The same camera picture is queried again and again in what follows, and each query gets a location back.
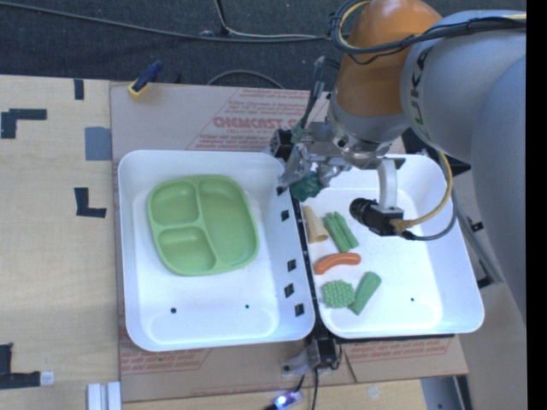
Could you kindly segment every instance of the green object in gripper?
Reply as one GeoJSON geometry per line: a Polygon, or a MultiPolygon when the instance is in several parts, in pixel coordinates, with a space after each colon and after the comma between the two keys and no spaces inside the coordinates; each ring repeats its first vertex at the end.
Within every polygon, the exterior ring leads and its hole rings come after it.
{"type": "Polygon", "coordinates": [[[317,173],[310,172],[307,176],[291,185],[291,193],[299,202],[304,202],[308,197],[316,197],[322,188],[317,173]]]}
{"type": "Polygon", "coordinates": [[[331,281],[322,286],[323,302],[332,308],[344,308],[355,302],[356,293],[350,283],[342,279],[331,281]]]}

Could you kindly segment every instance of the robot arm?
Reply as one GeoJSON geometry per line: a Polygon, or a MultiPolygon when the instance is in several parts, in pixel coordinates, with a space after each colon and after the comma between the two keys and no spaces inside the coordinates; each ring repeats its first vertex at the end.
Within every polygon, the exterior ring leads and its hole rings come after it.
{"type": "Polygon", "coordinates": [[[471,165],[491,246],[526,323],[526,14],[442,18],[420,0],[350,0],[331,18],[331,36],[345,55],[326,119],[291,131],[279,185],[301,201],[315,196],[343,171],[377,168],[412,127],[441,156],[471,165]],[[345,41],[341,27],[362,7],[345,41]]]}

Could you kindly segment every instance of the black hole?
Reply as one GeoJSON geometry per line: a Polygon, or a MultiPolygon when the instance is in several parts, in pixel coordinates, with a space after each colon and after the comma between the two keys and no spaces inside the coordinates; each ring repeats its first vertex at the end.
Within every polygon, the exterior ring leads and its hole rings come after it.
{"type": "Polygon", "coordinates": [[[294,293],[294,285],[289,284],[285,287],[285,297],[289,297],[294,293]]]}
{"type": "Polygon", "coordinates": [[[300,316],[301,314],[304,314],[304,304],[297,304],[294,307],[294,314],[296,316],[300,316]]]}

